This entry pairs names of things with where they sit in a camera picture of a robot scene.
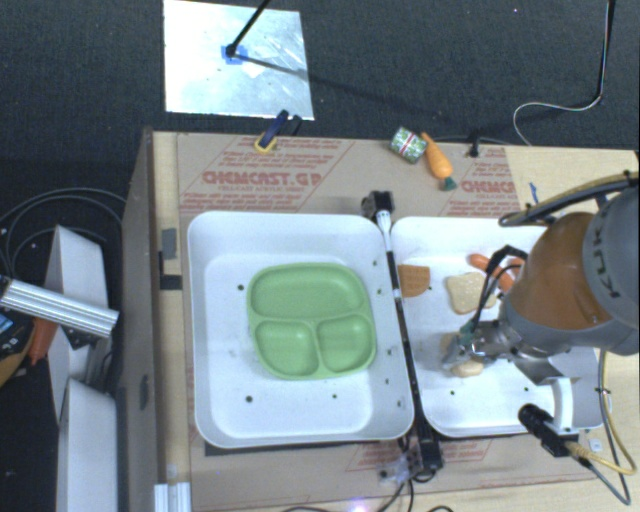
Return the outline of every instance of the metal plate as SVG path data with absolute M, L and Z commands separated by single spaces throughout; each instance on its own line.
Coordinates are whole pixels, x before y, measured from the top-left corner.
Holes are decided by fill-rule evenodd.
M 254 12 L 165 0 L 168 112 L 273 118 L 285 109 L 313 120 L 298 12 L 263 11 L 238 48 L 251 62 L 224 56 Z

